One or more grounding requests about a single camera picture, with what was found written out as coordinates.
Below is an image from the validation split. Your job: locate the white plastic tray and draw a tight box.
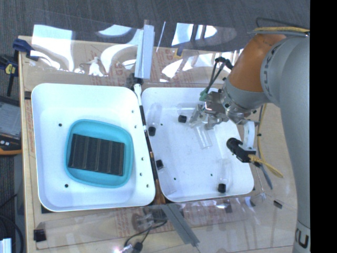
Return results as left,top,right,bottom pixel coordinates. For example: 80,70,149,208
31,82,157,213
141,86,255,203

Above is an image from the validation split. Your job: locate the brown cardboard board red print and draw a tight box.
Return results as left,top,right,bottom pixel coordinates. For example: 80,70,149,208
17,35,300,250

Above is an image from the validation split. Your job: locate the clear plastic bottle black cap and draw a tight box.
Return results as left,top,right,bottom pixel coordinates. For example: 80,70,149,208
177,102,201,124
146,102,163,137
216,158,233,194
155,159,177,195

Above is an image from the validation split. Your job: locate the black cylinder on white bracket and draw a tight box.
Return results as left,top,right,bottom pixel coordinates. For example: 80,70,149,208
226,121,257,164

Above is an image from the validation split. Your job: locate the black ribbed rectangular block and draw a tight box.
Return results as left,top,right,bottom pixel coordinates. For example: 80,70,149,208
67,133,126,177

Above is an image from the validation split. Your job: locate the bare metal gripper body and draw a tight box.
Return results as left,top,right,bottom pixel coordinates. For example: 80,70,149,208
204,90,254,125

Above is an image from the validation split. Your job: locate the blue plate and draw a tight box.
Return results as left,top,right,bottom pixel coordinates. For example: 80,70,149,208
64,119,134,189

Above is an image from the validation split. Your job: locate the black block with thin wires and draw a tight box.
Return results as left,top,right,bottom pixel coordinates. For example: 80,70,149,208
146,207,169,223

